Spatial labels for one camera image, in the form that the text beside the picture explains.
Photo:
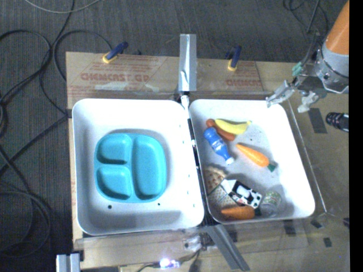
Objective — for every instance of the yellow banana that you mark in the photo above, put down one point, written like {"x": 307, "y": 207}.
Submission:
{"x": 231, "y": 126}

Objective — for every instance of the orange carrot green stem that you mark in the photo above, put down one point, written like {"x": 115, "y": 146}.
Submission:
{"x": 253, "y": 155}
{"x": 238, "y": 212}

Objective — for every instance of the black and white carton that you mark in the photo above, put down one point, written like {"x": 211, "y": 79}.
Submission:
{"x": 246, "y": 195}

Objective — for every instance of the clear can green label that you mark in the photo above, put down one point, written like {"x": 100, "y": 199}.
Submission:
{"x": 270, "y": 203}

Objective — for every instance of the white plastic tray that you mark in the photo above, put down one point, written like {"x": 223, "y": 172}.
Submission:
{"x": 136, "y": 220}
{"x": 286, "y": 163}

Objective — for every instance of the blue bottle white cap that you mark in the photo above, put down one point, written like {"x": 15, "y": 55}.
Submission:
{"x": 217, "y": 144}

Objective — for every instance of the black cylinder on white bracket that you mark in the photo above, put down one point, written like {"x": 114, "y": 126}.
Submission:
{"x": 337, "y": 120}

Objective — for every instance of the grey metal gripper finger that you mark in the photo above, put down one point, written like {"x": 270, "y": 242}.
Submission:
{"x": 280, "y": 93}
{"x": 309, "y": 101}

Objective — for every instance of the pizza slice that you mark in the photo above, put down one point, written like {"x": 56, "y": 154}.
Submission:
{"x": 212, "y": 178}

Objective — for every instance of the blue divided plate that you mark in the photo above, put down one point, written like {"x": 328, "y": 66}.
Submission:
{"x": 149, "y": 163}

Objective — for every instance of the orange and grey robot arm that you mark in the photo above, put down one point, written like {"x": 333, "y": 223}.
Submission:
{"x": 339, "y": 35}

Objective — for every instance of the green and beige carton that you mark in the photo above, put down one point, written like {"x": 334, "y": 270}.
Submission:
{"x": 219, "y": 197}

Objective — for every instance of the orange-brown sausage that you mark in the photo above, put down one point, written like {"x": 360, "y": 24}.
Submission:
{"x": 225, "y": 135}

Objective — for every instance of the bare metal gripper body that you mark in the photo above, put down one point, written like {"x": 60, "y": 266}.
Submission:
{"x": 331, "y": 79}

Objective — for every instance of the brown cardboard board red print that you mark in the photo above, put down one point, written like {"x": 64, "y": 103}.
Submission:
{"x": 119, "y": 78}

